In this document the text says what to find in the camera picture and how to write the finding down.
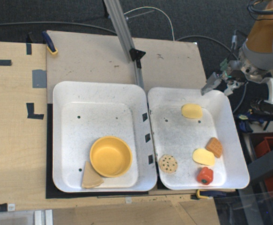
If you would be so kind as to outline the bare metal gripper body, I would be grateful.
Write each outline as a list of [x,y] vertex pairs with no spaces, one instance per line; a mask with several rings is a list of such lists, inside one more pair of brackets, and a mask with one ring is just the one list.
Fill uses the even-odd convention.
[[248,60],[230,60],[223,65],[223,79],[238,83],[246,83],[248,81],[267,83],[270,79],[273,79],[273,74],[271,71],[255,67]]

